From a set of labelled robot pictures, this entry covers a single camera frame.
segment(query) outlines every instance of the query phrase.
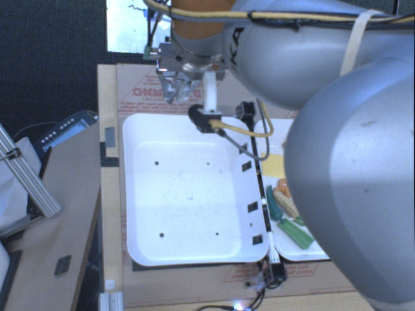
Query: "cardboard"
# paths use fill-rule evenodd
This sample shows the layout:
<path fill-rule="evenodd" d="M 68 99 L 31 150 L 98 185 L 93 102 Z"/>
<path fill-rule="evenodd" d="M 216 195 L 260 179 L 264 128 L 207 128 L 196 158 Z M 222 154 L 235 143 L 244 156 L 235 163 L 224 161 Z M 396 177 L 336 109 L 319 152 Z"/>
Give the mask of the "cardboard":
<path fill-rule="evenodd" d="M 151 65 L 118 65 L 118 117 L 121 184 L 121 225 L 123 250 L 123 290 L 126 308 L 182 303 L 251 299 L 253 288 L 245 283 L 259 273 L 257 264 L 223 264 L 146 268 L 134 264 L 126 248 L 126 207 L 122 125 L 127 116 L 139 112 L 186 114 L 194 103 L 203 102 L 202 88 L 188 103 L 163 102 L 161 86 Z M 233 115 L 242 101 L 253 97 L 230 73 L 218 84 L 218 109 Z M 295 111 L 267 105 L 272 118 L 293 119 Z M 355 289 L 331 261 L 297 262 L 286 265 L 288 279 L 267 297 L 350 292 Z"/>

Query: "dark floor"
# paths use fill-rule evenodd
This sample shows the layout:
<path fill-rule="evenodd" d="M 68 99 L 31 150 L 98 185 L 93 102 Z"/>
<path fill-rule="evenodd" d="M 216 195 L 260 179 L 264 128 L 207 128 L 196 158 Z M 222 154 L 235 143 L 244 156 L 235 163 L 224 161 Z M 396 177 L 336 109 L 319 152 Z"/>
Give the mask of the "dark floor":
<path fill-rule="evenodd" d="M 392 13 L 396 0 L 344 0 Z M 399 13 L 414 13 L 400 0 Z M 14 135 L 37 122 L 97 111 L 97 65 L 140 63 L 106 51 L 106 0 L 0 0 L 0 123 Z M 32 142 L 50 126 L 33 128 Z M 79 310 L 96 310 L 100 258 L 93 246 Z"/>

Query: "empty white tray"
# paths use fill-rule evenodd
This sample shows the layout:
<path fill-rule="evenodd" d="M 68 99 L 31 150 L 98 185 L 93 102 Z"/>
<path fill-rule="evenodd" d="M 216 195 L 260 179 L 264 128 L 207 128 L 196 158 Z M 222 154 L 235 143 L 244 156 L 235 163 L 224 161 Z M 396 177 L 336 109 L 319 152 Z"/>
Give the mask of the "empty white tray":
<path fill-rule="evenodd" d="M 246 129 L 237 119 L 223 121 Z M 228 134 L 252 150 L 249 137 Z M 255 262 L 266 255 L 254 160 L 181 115 L 131 115 L 123 141 L 127 247 L 134 261 Z"/>

